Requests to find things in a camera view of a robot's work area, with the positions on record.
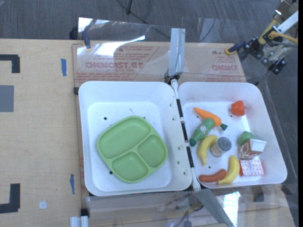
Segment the gray square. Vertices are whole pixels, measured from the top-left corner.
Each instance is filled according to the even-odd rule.
[[[0,112],[14,111],[14,86],[0,85]]]

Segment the white plastic tray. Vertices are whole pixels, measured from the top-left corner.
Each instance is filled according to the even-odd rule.
[[[79,88],[84,179],[96,196],[181,191],[192,182],[173,89],[162,82],[89,81]],[[110,125],[131,115],[144,117],[168,148],[166,162],[137,183],[119,180],[100,157],[97,138]]]
[[[197,114],[193,110],[193,107],[198,107],[216,114],[221,118],[222,123],[228,125],[225,131],[220,127],[215,127],[210,130],[209,134],[215,134],[218,137],[225,136],[232,142],[231,150],[224,153],[222,157],[214,157],[208,150],[207,165],[205,166],[202,165],[197,154],[200,142],[191,147],[197,177],[201,174],[212,175],[221,168],[227,170],[229,157],[238,156],[236,141],[243,131],[250,131],[257,139],[267,142],[265,150],[257,157],[262,162],[263,176],[238,175],[231,184],[201,184],[214,189],[275,184],[282,183],[286,179],[287,169],[262,94],[256,86],[241,82],[185,82],[179,86],[178,93],[189,139],[194,130],[202,123],[201,117],[197,118]],[[234,116],[231,113],[231,104],[237,100],[244,102],[244,116]]]

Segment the brown and white carton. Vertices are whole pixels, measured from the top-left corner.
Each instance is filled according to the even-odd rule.
[[[261,154],[265,148],[266,141],[249,139],[238,148],[239,159],[253,159]]]

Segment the sausage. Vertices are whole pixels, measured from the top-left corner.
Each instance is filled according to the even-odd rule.
[[[211,183],[211,182],[216,182],[222,178],[225,177],[227,174],[227,171],[225,169],[221,169],[217,173],[213,175],[200,175],[199,180],[204,183]]]

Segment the wooden table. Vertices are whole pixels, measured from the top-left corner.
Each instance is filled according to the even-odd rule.
[[[0,209],[14,204],[12,212],[0,213],[1,227],[68,226],[70,217],[80,216],[83,191],[73,44],[78,42],[0,40],[0,54],[20,58],[19,73],[18,67],[12,73],[12,61],[0,61],[0,87],[10,86],[14,94],[10,112],[0,111]],[[19,206],[18,192],[11,191],[11,186],[20,186]],[[288,206],[277,211],[275,218],[291,226]],[[242,221],[248,223],[245,218],[250,215],[241,217]],[[259,219],[267,215],[264,212]],[[256,213],[250,218],[254,225],[258,223]]]

